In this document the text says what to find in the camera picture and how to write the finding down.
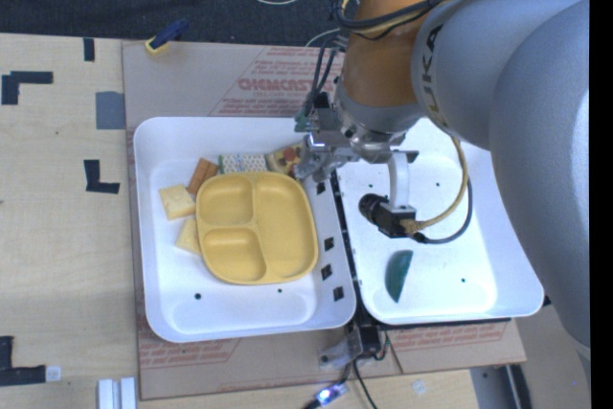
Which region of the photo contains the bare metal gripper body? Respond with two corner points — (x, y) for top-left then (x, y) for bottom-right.
(304, 123), (408, 170)

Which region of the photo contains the toy pizza slice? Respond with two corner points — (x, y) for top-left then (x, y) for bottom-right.
(263, 142), (306, 176)

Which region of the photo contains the yellow divided plate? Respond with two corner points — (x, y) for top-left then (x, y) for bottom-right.
(194, 170), (320, 286)

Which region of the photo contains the white patterned packet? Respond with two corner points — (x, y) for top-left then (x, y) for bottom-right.
(217, 152), (269, 175)

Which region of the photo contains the orange brown biscuit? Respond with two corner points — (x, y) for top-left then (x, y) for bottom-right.
(185, 157), (220, 197)

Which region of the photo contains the green wedge slice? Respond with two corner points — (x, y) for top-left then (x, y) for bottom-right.
(384, 249), (415, 305)

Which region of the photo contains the brown cardboard board red print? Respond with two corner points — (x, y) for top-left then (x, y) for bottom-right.
(121, 39), (528, 401)

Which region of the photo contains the white plastic tray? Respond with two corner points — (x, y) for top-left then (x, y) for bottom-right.
(132, 115), (358, 345)
(340, 117), (546, 328)

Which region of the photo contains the black cylinder on white bracket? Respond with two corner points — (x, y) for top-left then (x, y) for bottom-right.
(357, 149), (420, 239)

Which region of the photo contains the black block with thin wires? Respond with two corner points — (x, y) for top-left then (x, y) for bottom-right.
(345, 319), (385, 359)

